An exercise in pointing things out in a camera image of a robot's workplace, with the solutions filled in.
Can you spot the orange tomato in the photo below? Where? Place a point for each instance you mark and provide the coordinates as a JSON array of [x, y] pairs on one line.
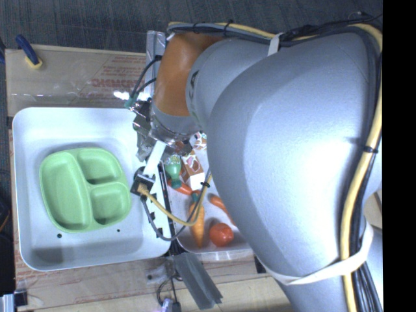
[[221, 234]]

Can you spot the green bottle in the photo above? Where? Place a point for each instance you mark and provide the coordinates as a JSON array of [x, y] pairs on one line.
[[173, 169]]

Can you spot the brown cardboard board red print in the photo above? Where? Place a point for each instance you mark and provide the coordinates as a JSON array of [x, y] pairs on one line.
[[81, 76]]

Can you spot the black cylinder on white bracket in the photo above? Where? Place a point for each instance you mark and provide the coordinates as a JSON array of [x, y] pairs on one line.
[[152, 161]]

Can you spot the small orange carrot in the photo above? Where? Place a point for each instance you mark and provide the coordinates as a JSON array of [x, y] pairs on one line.
[[182, 188]]

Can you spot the large orange carrot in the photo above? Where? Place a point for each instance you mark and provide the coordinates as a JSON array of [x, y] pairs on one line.
[[198, 227]]

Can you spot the white carton with brown patches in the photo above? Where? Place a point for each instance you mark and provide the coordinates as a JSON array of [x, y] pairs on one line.
[[194, 172]]

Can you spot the white plastic tray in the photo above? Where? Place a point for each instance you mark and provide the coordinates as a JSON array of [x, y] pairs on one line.
[[211, 249], [78, 125]]

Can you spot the green divided plate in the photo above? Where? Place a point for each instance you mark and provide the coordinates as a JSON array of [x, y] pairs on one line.
[[84, 190]]

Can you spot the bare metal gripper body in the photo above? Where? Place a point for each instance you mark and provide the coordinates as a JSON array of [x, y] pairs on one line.
[[144, 120]]

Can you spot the thin black and white rod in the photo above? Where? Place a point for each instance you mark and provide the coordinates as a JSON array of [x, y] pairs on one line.
[[171, 236]]

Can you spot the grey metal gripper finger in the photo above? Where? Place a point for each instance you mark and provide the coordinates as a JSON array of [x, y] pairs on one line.
[[185, 148], [143, 149]]

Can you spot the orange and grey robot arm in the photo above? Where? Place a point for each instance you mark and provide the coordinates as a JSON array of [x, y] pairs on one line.
[[292, 141]]

